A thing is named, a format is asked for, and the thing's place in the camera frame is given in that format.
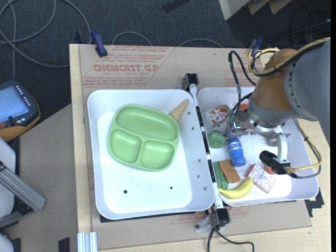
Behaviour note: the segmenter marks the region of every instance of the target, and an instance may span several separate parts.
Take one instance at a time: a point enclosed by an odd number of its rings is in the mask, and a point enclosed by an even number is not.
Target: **brown sponge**
[[[231,160],[225,160],[220,162],[220,168],[222,169],[227,181],[229,183],[235,183],[240,181],[240,177],[233,167]]]

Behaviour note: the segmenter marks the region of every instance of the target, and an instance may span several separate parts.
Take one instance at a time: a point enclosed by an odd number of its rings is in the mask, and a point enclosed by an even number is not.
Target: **black floor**
[[[89,40],[88,30],[97,29],[105,44],[111,44],[116,35],[131,31],[145,36],[155,46],[178,46],[189,39],[206,38],[228,48],[248,47],[257,37],[264,39],[264,47],[285,48],[331,33],[331,24],[325,23],[331,18],[331,0],[293,0],[275,15],[268,5],[253,16],[244,7],[227,22],[218,0],[56,0],[56,5],[55,16],[45,30],[15,43],[21,53],[35,61],[16,52],[14,69],[12,46],[0,39],[0,83],[15,76],[31,91],[41,109],[40,122],[71,102],[68,45],[75,43],[78,30],[85,43]],[[41,30],[54,10],[53,0],[13,0],[12,6],[16,39]],[[6,0],[0,0],[0,8],[0,30],[13,41],[13,11]],[[321,25],[307,33],[305,29],[316,24]],[[305,31],[273,40],[299,30]],[[115,44],[147,45],[147,42],[127,34]],[[206,41],[187,46],[217,47]]]

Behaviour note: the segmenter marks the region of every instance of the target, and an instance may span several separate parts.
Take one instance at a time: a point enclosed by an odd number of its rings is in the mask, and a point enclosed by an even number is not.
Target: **white plastic tray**
[[[242,88],[242,97],[253,91],[253,88]],[[235,105],[238,101],[236,88],[204,88],[199,91],[198,95],[199,108],[202,115],[208,110],[217,108],[222,104]],[[225,132],[225,125],[215,127],[216,130]],[[301,167],[311,165],[310,159],[307,154],[302,136],[296,128],[294,121],[289,120],[283,126],[283,133],[290,133],[287,138],[288,143],[288,156],[287,159],[291,161],[292,167]],[[259,154],[263,150],[268,150],[277,154],[277,147],[269,146],[268,141],[260,135],[243,135],[240,137],[242,142],[244,157],[246,158],[246,165],[237,167],[236,170],[241,176],[241,182],[250,167],[256,163],[264,167],[259,159]],[[213,162],[230,159],[227,146],[219,149],[210,148],[211,158]],[[298,175],[311,175],[313,169],[298,172]],[[294,201],[314,198],[318,193],[319,187],[316,177],[307,179],[295,179],[288,175],[275,175],[277,181],[272,190],[266,194],[253,186],[252,191],[241,199],[227,199],[220,194],[221,199],[231,206],[242,206],[251,204],[273,203],[283,201]],[[229,184],[229,188],[238,186],[239,183]]]
[[[169,113],[188,99],[180,124],[173,163],[160,172],[122,164],[108,150],[108,133],[115,112],[139,104]],[[178,89],[98,90],[88,99],[96,206],[112,220],[208,209],[214,191],[193,98]]]

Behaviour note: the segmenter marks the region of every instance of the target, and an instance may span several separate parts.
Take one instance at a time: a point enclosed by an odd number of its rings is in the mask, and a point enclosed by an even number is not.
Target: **handheld device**
[[[40,119],[39,107],[18,81],[0,85],[0,137],[6,142],[20,136]]]

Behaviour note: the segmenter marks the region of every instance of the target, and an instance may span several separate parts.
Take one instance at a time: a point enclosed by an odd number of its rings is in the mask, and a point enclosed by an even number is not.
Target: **blue bottle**
[[[232,165],[234,167],[245,165],[246,159],[244,158],[241,141],[236,137],[232,137],[227,141],[227,146],[229,148]]]

